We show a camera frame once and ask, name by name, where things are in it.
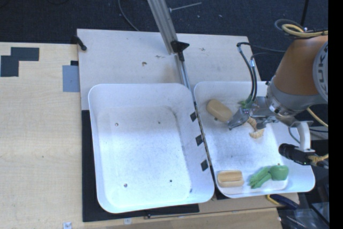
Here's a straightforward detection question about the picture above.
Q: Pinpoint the white plastic tray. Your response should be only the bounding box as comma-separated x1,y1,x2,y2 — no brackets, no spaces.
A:
193,80,316,200
87,83,215,214

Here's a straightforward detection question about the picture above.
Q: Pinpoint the tan hot dog bun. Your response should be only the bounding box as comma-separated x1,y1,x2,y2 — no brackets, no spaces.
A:
216,169,245,188

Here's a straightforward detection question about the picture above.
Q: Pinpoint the black cylinder on white bracket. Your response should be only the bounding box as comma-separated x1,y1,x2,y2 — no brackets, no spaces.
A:
278,120,317,167

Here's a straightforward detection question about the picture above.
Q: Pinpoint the pale wood board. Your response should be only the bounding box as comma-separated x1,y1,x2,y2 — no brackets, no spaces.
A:
77,28,300,221

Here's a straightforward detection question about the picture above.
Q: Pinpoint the green bell pepper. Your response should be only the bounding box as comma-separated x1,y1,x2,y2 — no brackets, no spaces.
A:
269,164,290,181

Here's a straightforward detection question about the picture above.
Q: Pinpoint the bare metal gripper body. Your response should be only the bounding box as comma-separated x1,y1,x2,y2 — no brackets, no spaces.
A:
249,96,286,123

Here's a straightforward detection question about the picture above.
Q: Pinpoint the beige curved croissant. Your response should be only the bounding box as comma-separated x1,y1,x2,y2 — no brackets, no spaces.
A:
247,116,266,139

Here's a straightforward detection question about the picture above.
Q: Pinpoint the tan bread roll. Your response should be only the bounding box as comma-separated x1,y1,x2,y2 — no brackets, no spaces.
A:
205,99,233,123

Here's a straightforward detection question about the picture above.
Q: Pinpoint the green bean bundle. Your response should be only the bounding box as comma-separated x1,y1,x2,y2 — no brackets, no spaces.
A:
248,166,273,189

